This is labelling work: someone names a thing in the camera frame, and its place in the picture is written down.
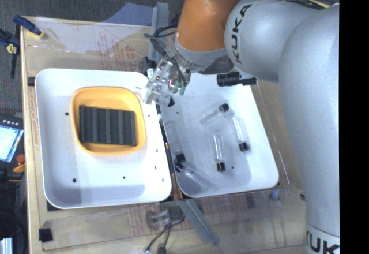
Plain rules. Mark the brown cardboard board red print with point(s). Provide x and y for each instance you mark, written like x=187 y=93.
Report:
x=86 y=42

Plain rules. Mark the yellow rounded square bowl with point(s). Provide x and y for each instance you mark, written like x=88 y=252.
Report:
x=109 y=95

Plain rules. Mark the black ribbed rack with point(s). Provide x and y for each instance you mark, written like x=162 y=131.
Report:
x=106 y=126

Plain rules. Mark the clear plastic bottle black cap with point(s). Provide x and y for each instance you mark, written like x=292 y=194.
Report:
x=174 y=140
x=193 y=176
x=218 y=149
x=240 y=131
x=214 y=114

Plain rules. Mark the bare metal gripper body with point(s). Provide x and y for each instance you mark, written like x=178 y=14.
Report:
x=165 y=74

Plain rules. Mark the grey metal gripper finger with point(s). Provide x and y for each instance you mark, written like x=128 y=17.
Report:
x=148 y=95
x=165 y=100

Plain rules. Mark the black cylinder on white bracket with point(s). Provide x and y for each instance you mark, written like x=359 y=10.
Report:
x=230 y=78

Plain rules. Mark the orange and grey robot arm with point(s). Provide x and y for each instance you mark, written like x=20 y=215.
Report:
x=259 y=45

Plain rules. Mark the thin black and white rod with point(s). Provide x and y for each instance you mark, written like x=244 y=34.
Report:
x=168 y=154

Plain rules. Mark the white plastic tray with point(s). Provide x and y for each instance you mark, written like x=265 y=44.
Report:
x=259 y=166
x=101 y=177

